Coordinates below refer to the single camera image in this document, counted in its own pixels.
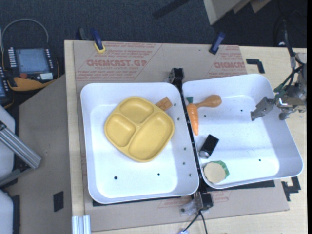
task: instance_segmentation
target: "black clamp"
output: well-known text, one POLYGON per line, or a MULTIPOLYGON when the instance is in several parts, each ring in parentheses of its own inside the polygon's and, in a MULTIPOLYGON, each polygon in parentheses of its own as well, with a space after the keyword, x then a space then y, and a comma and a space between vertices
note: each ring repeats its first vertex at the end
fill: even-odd
POLYGON ((180 93, 182 93, 182 80, 184 79, 183 68, 173 68, 169 74, 169 83, 177 86, 180 93))
POLYGON ((292 179, 292 186, 288 186, 287 182, 282 181, 283 189, 285 192, 285 196, 288 202, 290 202, 290 194, 291 193, 298 193, 301 190, 300 183, 298 177, 291 177, 292 179))
POLYGON ((246 59, 247 64, 255 64, 258 66, 259 73, 264 74, 262 62, 259 59, 246 59))
POLYGON ((209 52, 215 55, 219 49, 219 45, 224 40, 224 38, 225 38, 225 34, 223 32, 220 32, 217 35, 216 39, 214 40, 212 46, 210 47, 209 52))

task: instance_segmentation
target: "black cable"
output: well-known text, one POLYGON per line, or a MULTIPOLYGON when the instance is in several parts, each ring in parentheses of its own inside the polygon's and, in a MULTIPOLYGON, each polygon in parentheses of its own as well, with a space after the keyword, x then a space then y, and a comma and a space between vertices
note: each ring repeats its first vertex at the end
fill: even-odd
POLYGON ((273 26, 273 43, 274 43, 274 45, 278 45, 277 35, 278 35, 280 27, 283 25, 283 20, 286 20, 289 24, 291 24, 291 26, 297 32, 299 32, 299 34, 301 34, 304 38, 307 38, 307 36, 301 30, 299 30, 298 27, 290 20, 290 17, 292 15, 294 15, 295 13, 298 13, 302 18, 307 19, 307 17, 302 15, 298 10, 293 10, 293 11, 288 11, 288 12, 283 11, 282 6, 281 6, 281 0, 278 0, 278 10, 280 12, 280 16, 276 19, 274 26, 273 26))
POLYGON ((203 214, 201 213, 201 209, 198 211, 198 214, 197 214, 197 215, 194 217, 194 219, 189 223, 189 225, 183 230, 183 232, 186 231, 186 230, 195 222, 195 220, 198 218, 199 215, 201 215, 201 217, 202 217, 202 219, 203 219, 204 227, 205 227, 205 233, 208 234, 206 222, 205 222, 205 219, 204 219, 203 214))
POLYGON ((291 79, 285 89, 285 91, 288 90, 289 86, 291 85, 291 83, 293 82, 293 77, 295 73, 298 73, 301 69, 303 69, 303 65, 294 69, 291 74, 277 87, 274 89, 274 92, 280 92, 280 90, 285 86, 286 82, 291 79))
POLYGON ((300 65, 304 65, 304 64, 305 64, 305 63, 303 63, 301 60, 299 60, 297 56, 295 56, 295 60, 296 60, 300 65))
POLYGON ((288 37, 288 32, 287 32, 286 20, 284 19, 282 23, 283 23, 283 33, 284 33, 284 40, 285 40, 286 47, 288 49, 289 55, 291 57, 294 57, 295 54, 293 52, 291 44, 289 43, 289 37, 288 37))
POLYGON ((40 26, 43 28, 43 30, 45 31, 45 34, 46 34, 46 37, 47 37, 46 42, 47 42, 47 44, 49 43, 49 33, 48 33, 47 29, 44 27, 44 25, 43 25, 42 23, 40 23, 40 22, 38 22, 38 21, 36 21, 36 20, 34 20, 34 19, 22 18, 22 19, 18 19, 18 20, 15 20, 15 21, 9 23, 9 24, 4 28, 3 31, 1 31, 1 29, 0 29, 0 48, 1 48, 2 54, 4 53, 3 38, 4 38, 4 34, 5 34, 6 30, 7 30, 12 24, 15 24, 15 23, 17 23, 17 22, 22 22, 22 21, 31 21, 31 22, 34 22, 34 23, 40 25, 40 26))
POLYGON ((206 233, 206 234, 208 234, 208 231, 207 231, 207 226, 206 226, 206 222, 205 222, 204 216, 203 216, 203 214, 201 213, 201 211, 199 211, 199 213, 200 213, 201 218, 203 219, 203 222, 204 222, 205 233, 206 233))
POLYGON ((198 218, 200 213, 201 213, 201 210, 198 211, 198 214, 196 215, 196 217, 194 217, 194 219, 189 223, 189 225, 183 231, 186 231, 195 222, 195 220, 198 218))

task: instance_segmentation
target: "wire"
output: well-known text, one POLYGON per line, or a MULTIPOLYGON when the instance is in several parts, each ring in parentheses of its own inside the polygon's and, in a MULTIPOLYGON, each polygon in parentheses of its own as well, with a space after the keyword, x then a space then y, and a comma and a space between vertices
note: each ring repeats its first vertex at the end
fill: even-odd
POLYGON ((297 56, 295 56, 295 60, 300 64, 300 65, 304 65, 305 63, 303 63, 301 60, 299 60, 299 58, 297 56))
POLYGON ((273 43, 274 45, 277 45, 277 35, 278 35, 278 31, 279 28, 282 26, 283 21, 282 20, 286 20, 289 24, 291 24, 291 26, 300 34, 302 35, 305 39, 307 38, 306 34, 304 34, 300 29, 298 29, 298 27, 296 26, 296 24, 294 24, 292 22, 292 20, 290 20, 290 17, 294 14, 299 14, 302 18, 307 19, 306 16, 302 15, 298 10, 293 10, 292 12, 288 11, 283 11, 282 10, 282 6, 281 6, 281 0, 278 0, 278 9, 280 12, 280 16, 277 18, 274 26, 273 26, 273 43))
POLYGON ((40 22, 38 22, 38 21, 36 21, 36 20, 34 20, 34 19, 22 18, 22 19, 18 19, 18 20, 15 20, 15 21, 9 23, 9 24, 4 28, 4 30, 1 32, 1 36, 0 36, 0 45, 1 45, 1 52, 2 52, 2 54, 3 54, 3 52, 4 52, 4 46, 3 46, 3 37, 4 37, 4 33, 6 32, 6 30, 7 30, 12 24, 14 24, 14 23, 16 23, 16 22, 21 22, 21 21, 32 21, 32 22, 34 22, 34 23, 39 24, 39 25, 44 29, 45 34, 46 34, 46 36, 47 36, 47 43, 49 43, 49 33, 48 33, 47 29, 43 26, 43 24, 41 24, 40 22))
POLYGON ((207 231, 207 226, 206 226, 206 222, 205 222, 205 219, 204 219, 203 213, 201 213, 201 211, 199 211, 199 213, 200 213, 201 218, 203 219, 203 222, 204 222, 205 233, 206 233, 206 234, 208 234, 208 231, 207 231))
POLYGON ((202 210, 202 209, 200 209, 200 210, 198 211, 198 214, 194 217, 194 219, 189 223, 189 225, 188 225, 182 232, 186 231, 186 230, 195 222, 195 220, 198 218, 198 216, 201 215, 201 217, 202 217, 202 219, 203 219, 203 222, 204 222, 205 232, 206 232, 206 234, 208 234, 207 226, 206 226, 206 223, 205 223, 205 219, 204 219, 203 214, 201 213, 201 210, 202 210))
POLYGON ((200 211, 198 212, 198 214, 196 215, 196 217, 194 217, 194 219, 189 223, 189 225, 183 230, 183 231, 186 231, 194 222, 195 220, 198 218, 198 216, 200 215, 200 211))
POLYGON ((274 92, 280 92, 282 90, 282 88, 285 86, 285 84, 287 83, 287 81, 290 79, 290 81, 288 82, 287 87, 284 89, 284 91, 287 91, 291 85, 291 83, 293 82, 293 78, 294 78, 294 74, 298 73, 299 71, 301 71, 303 69, 303 66, 300 66, 296 69, 293 69, 291 74, 277 87, 274 89, 274 92))

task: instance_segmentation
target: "tray hinge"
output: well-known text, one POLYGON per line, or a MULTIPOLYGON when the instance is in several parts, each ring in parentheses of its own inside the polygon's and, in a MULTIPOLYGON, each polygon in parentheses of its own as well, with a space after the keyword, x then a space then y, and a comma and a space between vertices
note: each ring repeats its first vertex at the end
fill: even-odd
POLYGON ((191 142, 192 142, 193 153, 194 153, 198 177, 199 177, 199 188, 197 191, 201 192, 201 193, 206 193, 207 192, 206 186, 205 186, 206 183, 203 180, 203 177, 201 174, 201 169, 200 169, 200 165, 199 165, 199 160, 198 160, 197 149, 196 149, 195 140, 194 140, 194 136, 193 136, 191 121, 190 121, 189 115, 188 115, 187 110, 186 110, 186 104, 185 104, 183 90, 182 90, 182 80, 183 79, 184 79, 183 68, 172 68, 171 69, 171 72, 169 74, 169 83, 171 83, 172 85, 175 85, 180 92, 183 111, 184 111, 185 119, 187 122, 187 127, 189 130, 189 134, 190 134, 190 138, 191 138, 191 142))

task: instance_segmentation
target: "metal bracket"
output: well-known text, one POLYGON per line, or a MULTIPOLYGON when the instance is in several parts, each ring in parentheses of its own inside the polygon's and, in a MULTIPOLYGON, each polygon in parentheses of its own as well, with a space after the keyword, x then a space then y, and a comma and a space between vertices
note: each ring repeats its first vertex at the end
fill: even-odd
POLYGON ((169 74, 169 83, 177 86, 180 93, 182 93, 182 80, 184 79, 183 68, 173 68, 169 74))
POLYGON ((39 167, 41 157, 32 149, 27 147, 19 137, 17 137, 7 126, 0 120, 0 141, 2 141, 10 150, 12 150, 21 160, 23 160, 28 169, 23 171, 16 169, 0 180, 0 187, 18 178, 21 174, 39 167))
POLYGON ((180 215, 193 215, 199 210, 208 210, 214 206, 210 193, 195 193, 194 198, 187 204, 179 207, 180 215))
POLYGON ((72 234, 91 234, 90 216, 73 216, 72 231, 72 234))

